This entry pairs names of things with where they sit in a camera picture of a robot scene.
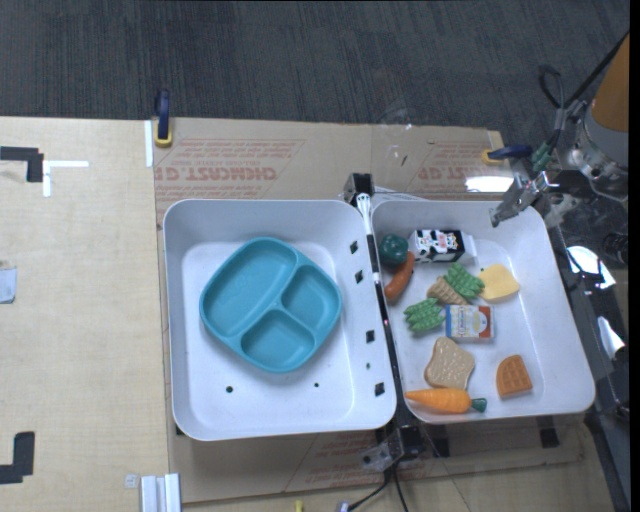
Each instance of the brown sausage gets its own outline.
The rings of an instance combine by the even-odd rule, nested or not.
[[[407,260],[398,265],[396,273],[393,275],[389,284],[384,287],[384,296],[389,300],[397,299],[404,291],[409,283],[411,274],[413,274],[413,264],[416,261],[416,256],[411,251],[407,252]]]

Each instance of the blue plate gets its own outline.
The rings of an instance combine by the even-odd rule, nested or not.
[[[245,360],[274,373],[308,361],[341,309],[335,282],[300,251],[271,237],[240,247],[200,295],[207,330]]]

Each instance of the brown waffle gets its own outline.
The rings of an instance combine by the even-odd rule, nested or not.
[[[427,290],[427,297],[434,297],[443,304],[457,304],[458,306],[466,306],[469,304],[466,299],[458,294],[443,276],[439,276],[436,282]]]
[[[528,391],[533,387],[521,356],[509,356],[498,365],[496,385],[501,397]]]

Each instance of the dark background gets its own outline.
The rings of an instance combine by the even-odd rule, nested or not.
[[[538,66],[571,95],[630,3],[0,0],[0,116],[148,119],[168,88],[174,116],[480,126],[537,146],[554,119]]]

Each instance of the white tray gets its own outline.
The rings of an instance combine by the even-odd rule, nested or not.
[[[532,208],[497,228],[491,226],[492,202],[397,201],[379,204],[373,212],[377,240],[395,233],[408,237],[415,229],[460,229],[475,239],[477,261],[465,267],[474,275],[481,268],[502,263],[520,284],[518,295],[494,304],[496,335],[488,342],[464,342],[476,367],[468,391],[472,398],[486,398],[484,413],[442,415],[407,400],[409,409],[427,423],[445,424],[492,418],[571,414],[586,410],[594,400],[595,386],[573,315],[558,272],[544,222]],[[404,390],[428,388],[423,371],[444,324],[424,334],[412,333],[404,309],[426,298],[427,288],[447,264],[416,264],[414,274],[396,304],[388,304]],[[390,275],[383,272],[383,279]],[[495,374],[499,362],[522,355],[533,390],[501,399]]]
[[[294,246],[342,294],[342,313],[326,342],[289,373],[269,373],[238,357],[199,316],[209,278],[258,236]],[[173,415],[185,434],[214,441],[372,430],[392,418],[395,387],[355,208],[338,200],[185,200],[167,211],[164,239]]]

